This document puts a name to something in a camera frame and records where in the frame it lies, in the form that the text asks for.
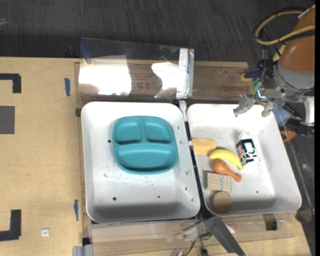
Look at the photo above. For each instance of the round brown biscuit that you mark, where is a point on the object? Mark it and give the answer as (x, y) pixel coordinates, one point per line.
(222, 202)

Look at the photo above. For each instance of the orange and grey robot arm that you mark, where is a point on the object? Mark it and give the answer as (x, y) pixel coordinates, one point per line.
(298, 53)

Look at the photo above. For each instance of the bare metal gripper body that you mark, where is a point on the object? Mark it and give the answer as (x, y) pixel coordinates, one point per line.
(275, 94)

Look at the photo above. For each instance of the teal divided plate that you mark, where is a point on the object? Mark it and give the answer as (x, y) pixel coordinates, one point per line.
(145, 155)

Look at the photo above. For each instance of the black and white milk carton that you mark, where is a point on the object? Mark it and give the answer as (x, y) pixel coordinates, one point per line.
(247, 151)

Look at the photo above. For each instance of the patterned packet with green edge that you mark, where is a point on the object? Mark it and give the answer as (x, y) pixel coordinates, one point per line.
(218, 182)

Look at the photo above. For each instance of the pale yellow toy bread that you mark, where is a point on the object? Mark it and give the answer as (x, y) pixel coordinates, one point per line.
(203, 146)

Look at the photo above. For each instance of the small white square tile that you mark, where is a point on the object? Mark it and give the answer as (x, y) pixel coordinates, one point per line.
(45, 232)

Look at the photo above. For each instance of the white plastic tray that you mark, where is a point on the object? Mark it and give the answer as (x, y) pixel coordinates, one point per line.
(267, 180)
(140, 195)

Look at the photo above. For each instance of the orange toy chicken drumstick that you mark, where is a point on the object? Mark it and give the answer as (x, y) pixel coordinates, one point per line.
(221, 167)

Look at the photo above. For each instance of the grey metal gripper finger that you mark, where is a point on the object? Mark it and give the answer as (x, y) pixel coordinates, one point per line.
(267, 108)
(243, 105)

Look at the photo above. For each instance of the yellow banana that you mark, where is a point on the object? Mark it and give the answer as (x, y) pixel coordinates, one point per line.
(226, 155)

